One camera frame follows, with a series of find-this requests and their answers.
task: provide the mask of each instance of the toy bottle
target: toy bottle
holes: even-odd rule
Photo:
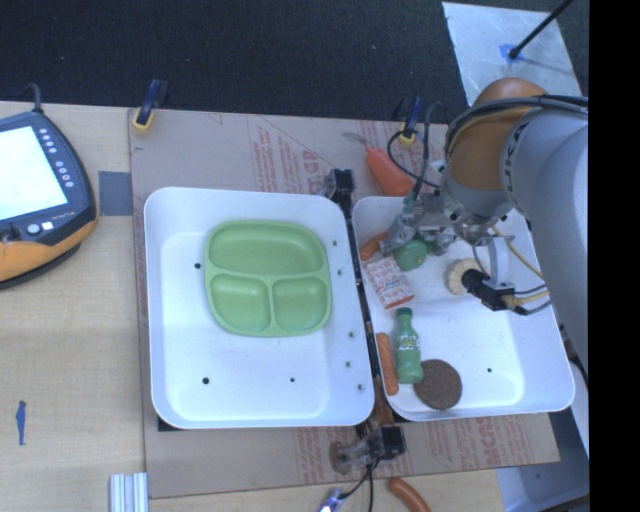
[[[396,374],[400,384],[417,384],[422,380],[420,365],[420,337],[411,325],[411,308],[399,308],[396,311],[398,330],[394,338]]]

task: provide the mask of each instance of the green plate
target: green plate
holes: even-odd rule
[[[331,312],[324,245],[302,226],[239,220],[220,224],[205,244],[205,284],[216,320],[249,336],[300,336]]]

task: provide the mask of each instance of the toy sausage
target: toy sausage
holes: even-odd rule
[[[422,499],[422,496],[418,494],[418,491],[401,478],[397,476],[390,478],[387,482],[387,487],[409,507],[411,512],[431,512],[431,508],[427,505],[427,502]]]
[[[391,352],[389,335],[384,332],[379,332],[376,334],[376,343],[378,344],[378,355],[380,356],[384,387],[387,390],[387,395],[392,396],[400,390],[400,387],[398,386],[396,369],[393,366],[393,354]]]
[[[380,233],[367,240],[360,246],[360,260],[367,261],[371,256],[380,250],[380,242],[387,238],[387,232]]]

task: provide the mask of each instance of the black carpet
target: black carpet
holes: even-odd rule
[[[556,18],[585,96],[589,8]],[[392,120],[414,95],[449,118],[467,108],[439,0],[0,0],[0,100],[35,82],[44,103],[135,107],[153,78],[174,109]]]

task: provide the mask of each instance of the brown cookie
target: brown cookie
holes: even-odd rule
[[[446,361],[427,359],[420,363],[424,377],[413,389],[432,409],[444,411],[458,403],[462,396],[462,380],[456,369]]]

